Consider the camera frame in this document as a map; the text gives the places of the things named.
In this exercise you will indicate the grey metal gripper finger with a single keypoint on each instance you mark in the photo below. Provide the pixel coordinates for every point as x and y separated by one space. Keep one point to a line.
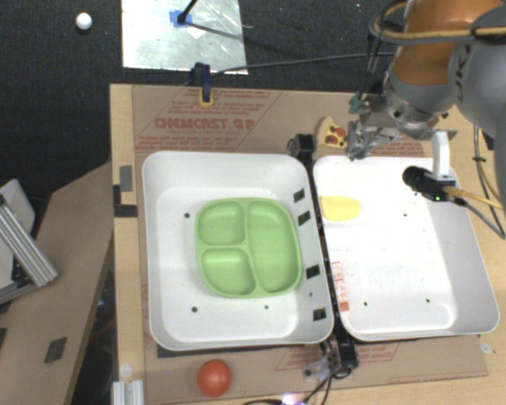
369 146
353 144

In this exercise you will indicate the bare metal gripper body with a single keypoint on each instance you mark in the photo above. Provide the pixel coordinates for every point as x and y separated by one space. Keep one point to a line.
398 120

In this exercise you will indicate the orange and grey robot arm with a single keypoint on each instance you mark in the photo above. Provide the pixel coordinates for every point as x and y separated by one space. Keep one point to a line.
440 36

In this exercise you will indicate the toy pizza slice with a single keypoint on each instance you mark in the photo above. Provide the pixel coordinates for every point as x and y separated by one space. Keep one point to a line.
333 135

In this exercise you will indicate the thin black and white rod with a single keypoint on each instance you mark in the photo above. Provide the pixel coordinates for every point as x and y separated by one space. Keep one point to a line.
325 251

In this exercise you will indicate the brown cardboard board red print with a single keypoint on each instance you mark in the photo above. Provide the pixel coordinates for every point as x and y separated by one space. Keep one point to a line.
244 116

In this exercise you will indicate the white plastic tray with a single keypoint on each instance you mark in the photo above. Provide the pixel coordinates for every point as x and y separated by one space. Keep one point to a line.
405 260
173 247

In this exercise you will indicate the green divided plate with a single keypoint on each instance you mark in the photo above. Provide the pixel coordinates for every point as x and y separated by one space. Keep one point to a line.
270 247

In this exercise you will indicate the red ball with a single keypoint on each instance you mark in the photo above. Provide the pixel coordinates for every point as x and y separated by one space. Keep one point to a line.
213 378

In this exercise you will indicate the small white ball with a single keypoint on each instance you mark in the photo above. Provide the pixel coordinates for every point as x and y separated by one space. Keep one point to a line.
84 20

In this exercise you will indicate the black cylinder on white bracket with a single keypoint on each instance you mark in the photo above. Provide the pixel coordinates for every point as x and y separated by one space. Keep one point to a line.
423 183

